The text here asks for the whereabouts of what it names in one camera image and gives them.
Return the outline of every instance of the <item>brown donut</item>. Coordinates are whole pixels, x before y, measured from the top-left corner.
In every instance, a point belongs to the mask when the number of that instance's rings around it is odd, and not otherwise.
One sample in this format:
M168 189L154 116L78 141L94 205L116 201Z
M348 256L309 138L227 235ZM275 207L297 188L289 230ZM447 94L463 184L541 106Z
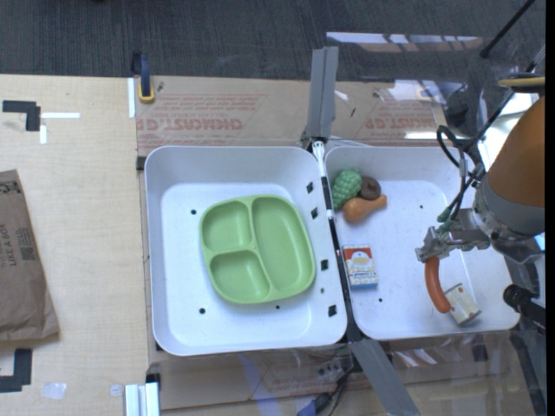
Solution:
M362 188L359 196L366 200L376 200L382 194L382 187L373 177L362 177Z

